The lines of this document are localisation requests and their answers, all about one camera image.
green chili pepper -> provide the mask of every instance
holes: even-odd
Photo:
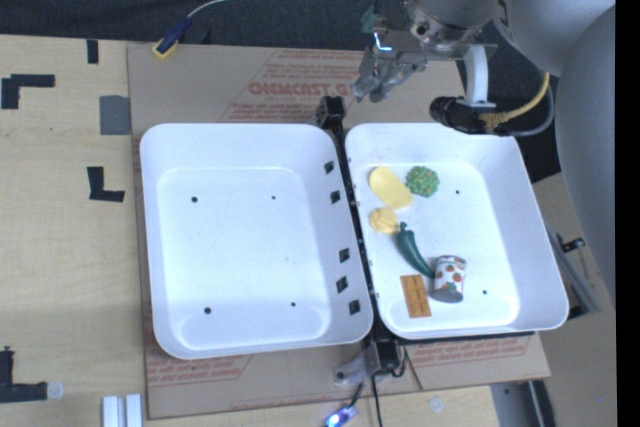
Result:
[[[407,261],[421,274],[424,274],[428,278],[435,278],[436,274],[433,269],[429,267],[424,258],[418,251],[416,245],[416,239],[411,230],[407,230],[407,223],[400,223],[400,231],[395,236],[396,244],[402,255]]]

table surface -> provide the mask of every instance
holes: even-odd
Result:
[[[99,98],[128,96],[126,42],[99,45],[92,65],[85,40],[0,36],[2,77],[56,77],[54,89],[23,87],[19,108],[0,111],[0,345],[15,351],[15,383],[64,385],[61,399],[0,404],[2,425],[97,426],[102,397],[145,394],[132,141],[102,136],[99,125]],[[105,189],[125,191],[122,203],[89,201],[90,166],[104,167]],[[317,426],[342,405],[145,425]],[[387,427],[499,425],[488,386],[385,396],[380,405]],[[377,425],[372,399],[358,409],[349,425]]]

white tray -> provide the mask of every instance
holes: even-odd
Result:
[[[142,138],[153,327],[183,359],[350,343],[373,322],[335,146],[307,125]]]
[[[515,139],[466,135],[435,123],[367,124],[346,141],[380,317],[406,339],[552,329],[567,318],[566,292]],[[464,299],[429,298],[432,316],[409,318],[400,276],[417,274],[391,236],[369,226],[384,206],[368,186],[384,165],[404,180],[414,166],[439,176],[437,192],[396,214],[434,267],[450,254],[467,260]],[[425,278],[428,293],[433,280]]]

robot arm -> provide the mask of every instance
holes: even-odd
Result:
[[[486,56],[491,48],[475,41],[492,20],[504,39],[545,78],[549,74],[559,78],[558,158],[569,198],[614,306],[615,3],[403,0],[397,12],[383,14],[377,1],[363,23],[363,30],[374,34],[375,43],[365,50],[360,78],[352,88],[359,101],[368,95],[378,102],[413,73],[424,70],[429,60],[464,59],[467,76],[471,75],[466,97],[436,99],[432,117],[467,133],[501,134],[501,119],[491,118],[495,106],[483,101],[490,83]]]

cardboard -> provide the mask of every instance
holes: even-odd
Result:
[[[353,387],[335,384],[335,369],[359,354],[360,344],[183,361],[158,346],[144,233],[139,143],[159,123],[305,123],[320,99],[345,100],[346,129],[364,122],[428,122],[438,96],[459,96],[453,62],[433,62],[391,98],[355,102],[349,84],[360,52],[313,49],[180,45],[158,60],[150,44],[129,44],[127,61],[138,245],[141,269],[148,415],[151,419],[348,400]],[[549,375],[537,334],[491,340],[456,340],[407,348],[411,371],[380,382],[380,394],[519,381]],[[363,395],[369,393],[365,387]]]

